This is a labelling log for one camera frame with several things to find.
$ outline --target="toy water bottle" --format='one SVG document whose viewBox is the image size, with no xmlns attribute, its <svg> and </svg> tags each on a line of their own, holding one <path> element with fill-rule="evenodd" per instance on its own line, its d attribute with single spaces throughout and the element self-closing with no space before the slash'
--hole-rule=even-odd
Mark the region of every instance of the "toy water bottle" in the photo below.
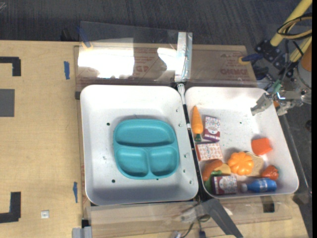
<svg viewBox="0 0 317 238">
<path fill-rule="evenodd" d="M 261 178 L 256 179 L 254 182 L 250 184 L 243 183 L 241 184 L 241 191 L 243 193 L 247 192 L 248 190 L 261 193 L 261 192 L 272 192 L 276 191 L 277 185 L 274 180 L 269 178 Z"/>
</svg>

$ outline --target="wooden table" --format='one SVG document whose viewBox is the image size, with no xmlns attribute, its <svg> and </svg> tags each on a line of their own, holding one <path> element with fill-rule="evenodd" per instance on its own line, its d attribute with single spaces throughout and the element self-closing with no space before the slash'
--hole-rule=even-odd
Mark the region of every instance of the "wooden table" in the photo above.
<svg viewBox="0 0 317 238">
<path fill-rule="evenodd" d="M 0 63 L 0 89 L 15 90 L 14 117 L 0 117 L 0 213 L 9 211 L 10 193 L 21 192 L 21 218 L 0 224 L 0 237 L 70 238 L 83 214 L 72 42 L 0 41 L 0 57 L 19 57 L 21 76 Z M 70 79 L 64 73 L 70 64 Z M 78 202 L 73 192 L 78 184 Z M 245 237 L 307 237 L 298 206 L 291 219 L 240 224 Z M 49 218 L 41 211 L 49 210 Z M 208 237 L 222 236 L 218 227 Z M 169 233 L 142 235 L 162 237 Z M 188 237 L 197 237 L 192 231 Z"/>
</svg>

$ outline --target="orange pumpkin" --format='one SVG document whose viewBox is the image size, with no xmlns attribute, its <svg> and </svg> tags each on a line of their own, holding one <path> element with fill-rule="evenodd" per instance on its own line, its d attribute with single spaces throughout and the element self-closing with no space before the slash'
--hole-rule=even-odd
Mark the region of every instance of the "orange pumpkin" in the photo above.
<svg viewBox="0 0 317 238">
<path fill-rule="evenodd" d="M 254 161 L 252 160 L 252 157 L 245 152 L 233 153 L 228 160 L 228 166 L 234 174 L 246 176 L 251 174 L 254 167 Z"/>
</svg>

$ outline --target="dark floor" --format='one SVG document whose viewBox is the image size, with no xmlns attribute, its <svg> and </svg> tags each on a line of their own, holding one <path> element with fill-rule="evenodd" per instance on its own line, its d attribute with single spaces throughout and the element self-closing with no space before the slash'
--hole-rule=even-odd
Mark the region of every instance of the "dark floor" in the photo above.
<svg viewBox="0 0 317 238">
<path fill-rule="evenodd" d="M 191 31 L 194 44 L 244 45 L 252 54 L 255 45 L 271 38 L 300 1 L 0 0 L 7 4 L 0 12 L 0 39 L 58 41 L 64 28 L 77 38 L 80 21 L 91 21 Z M 286 115 L 310 190 L 312 135 L 305 124 L 311 117 L 310 105 Z M 301 209 L 312 237 L 312 200 Z"/>
</svg>

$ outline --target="bottle cap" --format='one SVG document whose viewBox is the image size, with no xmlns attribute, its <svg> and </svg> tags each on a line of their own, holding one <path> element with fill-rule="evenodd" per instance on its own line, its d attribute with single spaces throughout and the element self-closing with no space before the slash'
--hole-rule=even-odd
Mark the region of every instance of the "bottle cap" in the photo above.
<svg viewBox="0 0 317 238">
<path fill-rule="evenodd" d="M 248 186 L 247 186 L 245 183 L 241 184 L 241 191 L 242 191 L 243 193 L 245 193 L 245 192 L 248 191 Z"/>
</svg>

